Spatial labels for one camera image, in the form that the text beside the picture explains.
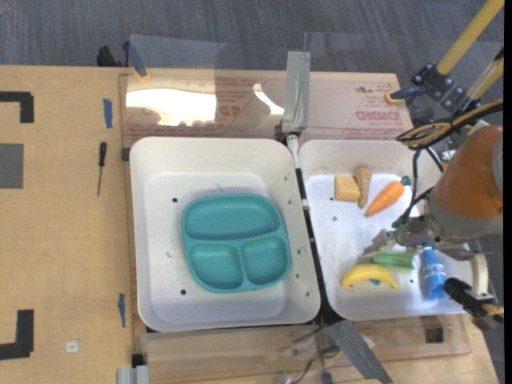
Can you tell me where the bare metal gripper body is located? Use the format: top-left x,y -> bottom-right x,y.
394,215 -> 440,251

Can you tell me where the green pea pod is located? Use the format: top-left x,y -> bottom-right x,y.
369,250 -> 418,270

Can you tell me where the white plastic tray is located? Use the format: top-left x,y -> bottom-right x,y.
128,135 -> 322,333
298,138 -> 478,322

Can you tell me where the yellow banana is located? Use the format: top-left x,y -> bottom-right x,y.
339,262 -> 400,290

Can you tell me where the orange carrot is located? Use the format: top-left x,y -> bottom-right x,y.
363,174 -> 413,218

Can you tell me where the blue bottle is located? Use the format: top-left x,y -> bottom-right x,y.
418,246 -> 448,301

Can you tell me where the beige bread stick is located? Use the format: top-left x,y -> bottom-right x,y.
354,166 -> 374,210

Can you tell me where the yellow bread cube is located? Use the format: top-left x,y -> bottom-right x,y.
334,174 -> 362,203

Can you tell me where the brown cardboard board red print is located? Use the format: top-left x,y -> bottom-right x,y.
118,68 -> 474,366

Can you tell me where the teal divided plate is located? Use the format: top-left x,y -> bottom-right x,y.
180,192 -> 292,294

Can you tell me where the black screwdriver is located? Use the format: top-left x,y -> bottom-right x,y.
96,142 -> 108,198

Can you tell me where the black cylinder on white bracket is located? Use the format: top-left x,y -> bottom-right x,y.
442,252 -> 497,319

